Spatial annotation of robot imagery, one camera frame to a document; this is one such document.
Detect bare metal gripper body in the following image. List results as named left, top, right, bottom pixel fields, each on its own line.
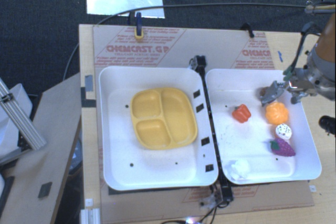
left=284, top=67, right=336, bottom=100

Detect orange toy pumpkin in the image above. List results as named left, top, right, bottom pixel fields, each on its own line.
left=265, top=101, right=290, bottom=125

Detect orange toy bell pepper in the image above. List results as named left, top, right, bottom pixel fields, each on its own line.
left=232, top=103, right=252, bottom=124

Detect white toy cupcake with sprinkles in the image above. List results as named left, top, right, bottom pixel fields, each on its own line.
left=275, top=123, right=293, bottom=141

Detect purple toy grapes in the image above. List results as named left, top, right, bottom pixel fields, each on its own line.
left=269, top=137, right=297, bottom=158

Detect white plastic tray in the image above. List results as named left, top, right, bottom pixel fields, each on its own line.
left=98, top=65, right=219, bottom=191
left=205, top=68, right=323, bottom=186

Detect thin black rod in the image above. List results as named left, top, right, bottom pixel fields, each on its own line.
left=197, top=65, right=229, bottom=189

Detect brown cardboard board red print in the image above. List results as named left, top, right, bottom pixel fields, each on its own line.
left=92, top=25, right=315, bottom=219

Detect white crumpled lump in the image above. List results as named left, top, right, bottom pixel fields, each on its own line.
left=226, top=158, right=250, bottom=180

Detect yellow divided plate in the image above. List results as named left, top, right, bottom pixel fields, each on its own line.
left=130, top=87, right=198, bottom=151

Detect black block with thin wires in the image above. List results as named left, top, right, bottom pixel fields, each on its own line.
left=188, top=55, right=208, bottom=71
left=218, top=183, right=234, bottom=203

